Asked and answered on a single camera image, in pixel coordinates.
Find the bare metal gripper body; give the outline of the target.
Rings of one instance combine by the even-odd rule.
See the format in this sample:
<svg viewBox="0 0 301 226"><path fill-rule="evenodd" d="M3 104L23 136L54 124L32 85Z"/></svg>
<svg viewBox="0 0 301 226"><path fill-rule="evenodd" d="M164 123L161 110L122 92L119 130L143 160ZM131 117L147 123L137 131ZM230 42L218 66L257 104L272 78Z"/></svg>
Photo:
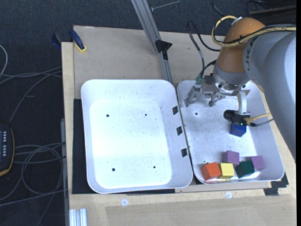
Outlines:
<svg viewBox="0 0 301 226"><path fill-rule="evenodd" d="M201 86L201 91L205 95L210 96L236 96L240 91L246 95L249 89L243 89L244 86L232 85L222 79L218 74L198 75L195 79L196 85Z"/></svg>

